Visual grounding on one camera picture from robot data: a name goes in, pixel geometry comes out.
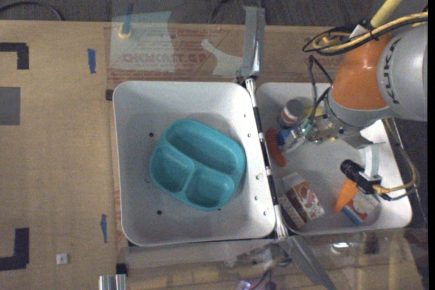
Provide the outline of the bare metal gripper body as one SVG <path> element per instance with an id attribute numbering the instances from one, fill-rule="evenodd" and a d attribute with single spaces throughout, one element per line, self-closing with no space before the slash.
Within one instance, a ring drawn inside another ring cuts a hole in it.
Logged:
<path id="1" fill-rule="evenodd" d="M 331 115 L 322 114 L 314 117 L 305 129 L 304 137 L 311 142 L 322 142 L 340 137 L 342 133 L 344 133 L 344 124 Z"/>

